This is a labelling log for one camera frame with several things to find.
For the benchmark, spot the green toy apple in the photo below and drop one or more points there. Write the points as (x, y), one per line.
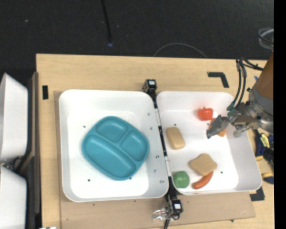
(181, 179)

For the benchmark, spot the orange toy sausage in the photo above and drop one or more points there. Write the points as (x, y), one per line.
(202, 181)

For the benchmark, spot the thin black and white rod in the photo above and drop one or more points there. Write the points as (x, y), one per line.
(162, 142)

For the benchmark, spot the blue divided plate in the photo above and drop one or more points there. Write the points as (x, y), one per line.
(114, 149)

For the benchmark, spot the tan toy bread roll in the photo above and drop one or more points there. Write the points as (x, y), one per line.
(175, 138)

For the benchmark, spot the tan toy bread slice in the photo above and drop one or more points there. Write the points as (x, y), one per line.
(203, 164)

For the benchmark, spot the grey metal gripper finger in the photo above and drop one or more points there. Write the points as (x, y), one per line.
(217, 126)
(240, 130)

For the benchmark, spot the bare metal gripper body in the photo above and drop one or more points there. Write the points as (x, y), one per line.
(246, 118)

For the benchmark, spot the red toy pepper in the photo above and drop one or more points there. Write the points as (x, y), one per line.
(205, 114)

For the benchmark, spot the white plastic tray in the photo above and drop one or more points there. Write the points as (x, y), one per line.
(205, 147)
(85, 104)

